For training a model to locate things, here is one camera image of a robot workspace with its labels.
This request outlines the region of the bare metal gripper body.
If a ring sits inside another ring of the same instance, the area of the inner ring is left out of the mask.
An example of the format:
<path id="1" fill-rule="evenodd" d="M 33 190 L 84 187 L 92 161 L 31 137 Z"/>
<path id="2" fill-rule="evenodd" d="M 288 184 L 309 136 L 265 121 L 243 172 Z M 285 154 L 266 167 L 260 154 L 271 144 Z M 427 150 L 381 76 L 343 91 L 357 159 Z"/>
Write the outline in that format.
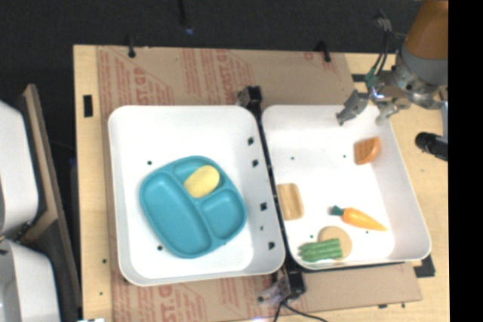
<path id="1" fill-rule="evenodd" d="M 375 105 L 378 101 L 392 98 L 407 99 L 411 105 L 423 109 L 440 109 L 446 103 L 442 99 L 441 86 L 427 84 L 406 65 L 371 70 L 368 73 L 368 93 Z"/>

